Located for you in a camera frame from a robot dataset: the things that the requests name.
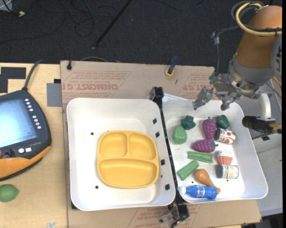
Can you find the small can with white label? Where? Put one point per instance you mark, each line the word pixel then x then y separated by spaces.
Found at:
pixel 228 171

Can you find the yellow divided plate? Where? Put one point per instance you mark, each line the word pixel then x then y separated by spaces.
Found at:
pixel 127 170

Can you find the dark green bell pepper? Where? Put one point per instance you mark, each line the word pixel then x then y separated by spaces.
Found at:
pixel 188 122
pixel 223 122

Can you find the small can with tomato label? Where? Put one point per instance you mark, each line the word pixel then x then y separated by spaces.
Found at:
pixel 225 136

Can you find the light green lettuce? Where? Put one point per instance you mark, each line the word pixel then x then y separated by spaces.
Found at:
pixel 179 135

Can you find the green lime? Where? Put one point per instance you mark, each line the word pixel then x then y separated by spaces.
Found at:
pixel 6 193

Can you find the brown chicken drumstick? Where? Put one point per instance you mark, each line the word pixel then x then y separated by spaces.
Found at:
pixel 203 176

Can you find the thin black rod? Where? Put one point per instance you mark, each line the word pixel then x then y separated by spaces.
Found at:
pixel 168 139

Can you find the green cucumber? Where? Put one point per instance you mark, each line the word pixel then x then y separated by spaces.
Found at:
pixel 187 170

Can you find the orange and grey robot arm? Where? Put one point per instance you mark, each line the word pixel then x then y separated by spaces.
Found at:
pixel 257 46

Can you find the purple grapes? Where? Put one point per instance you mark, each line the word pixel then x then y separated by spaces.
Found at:
pixel 203 145
pixel 209 128

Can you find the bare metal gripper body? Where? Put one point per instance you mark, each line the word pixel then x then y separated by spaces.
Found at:
pixel 228 89

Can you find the black cylinder on white bracket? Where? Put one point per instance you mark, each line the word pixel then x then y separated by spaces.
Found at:
pixel 257 123

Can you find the blue bottle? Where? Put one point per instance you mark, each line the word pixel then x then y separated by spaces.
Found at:
pixel 201 192

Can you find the white and orange cupcake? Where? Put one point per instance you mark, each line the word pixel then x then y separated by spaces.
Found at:
pixel 224 157

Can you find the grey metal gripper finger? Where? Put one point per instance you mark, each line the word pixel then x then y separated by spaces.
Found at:
pixel 202 98
pixel 227 103

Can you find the brown cardboard board, red print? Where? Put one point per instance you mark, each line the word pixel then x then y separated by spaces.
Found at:
pixel 124 84

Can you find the green celery stick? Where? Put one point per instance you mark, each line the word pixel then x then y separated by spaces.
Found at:
pixel 200 156

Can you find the white plastic tray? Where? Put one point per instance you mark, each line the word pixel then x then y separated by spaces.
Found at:
pixel 247 170
pixel 86 127

